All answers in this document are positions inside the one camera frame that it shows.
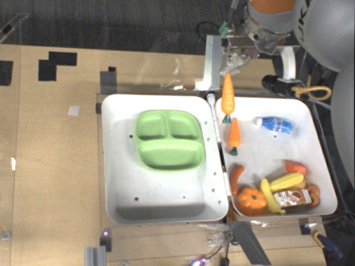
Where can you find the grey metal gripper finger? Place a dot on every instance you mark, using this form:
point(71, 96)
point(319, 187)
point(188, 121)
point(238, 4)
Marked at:
point(229, 64)
point(243, 60)

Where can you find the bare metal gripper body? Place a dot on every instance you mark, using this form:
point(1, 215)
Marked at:
point(244, 41)

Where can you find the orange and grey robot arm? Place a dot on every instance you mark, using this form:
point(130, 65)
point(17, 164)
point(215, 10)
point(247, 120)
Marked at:
point(324, 23)

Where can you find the large orange carrot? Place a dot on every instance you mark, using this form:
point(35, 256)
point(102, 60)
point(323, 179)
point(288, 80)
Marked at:
point(228, 98)

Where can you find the small orange carrot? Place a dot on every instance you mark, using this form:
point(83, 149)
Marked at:
point(234, 134)

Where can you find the blue bottle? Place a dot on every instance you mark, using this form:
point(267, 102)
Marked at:
point(277, 125)

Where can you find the white plastic tray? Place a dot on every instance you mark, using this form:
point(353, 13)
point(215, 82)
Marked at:
point(263, 151)
point(155, 193)

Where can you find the green divided plate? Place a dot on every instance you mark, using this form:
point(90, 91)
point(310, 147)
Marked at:
point(169, 154)

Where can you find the red-brown sausage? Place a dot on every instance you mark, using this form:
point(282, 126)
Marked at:
point(235, 177)

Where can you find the orange wedge block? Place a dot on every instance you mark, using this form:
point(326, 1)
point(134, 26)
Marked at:
point(296, 167)

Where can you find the yellow corn cob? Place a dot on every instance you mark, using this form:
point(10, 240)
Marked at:
point(287, 181)

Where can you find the yellow banana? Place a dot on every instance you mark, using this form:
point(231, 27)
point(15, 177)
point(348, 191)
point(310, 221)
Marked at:
point(267, 197)

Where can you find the orange pumpkin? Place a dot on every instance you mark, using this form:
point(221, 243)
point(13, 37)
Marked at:
point(251, 202)

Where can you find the brown and white carton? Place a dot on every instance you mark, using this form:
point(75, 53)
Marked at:
point(294, 198)

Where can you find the brown pretzel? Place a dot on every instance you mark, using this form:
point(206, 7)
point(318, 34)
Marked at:
point(314, 193)

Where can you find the pale wood board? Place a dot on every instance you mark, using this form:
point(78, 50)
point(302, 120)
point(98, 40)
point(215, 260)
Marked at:
point(55, 154)

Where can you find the black cylinder on white bracket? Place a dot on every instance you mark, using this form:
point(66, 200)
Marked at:
point(288, 62)

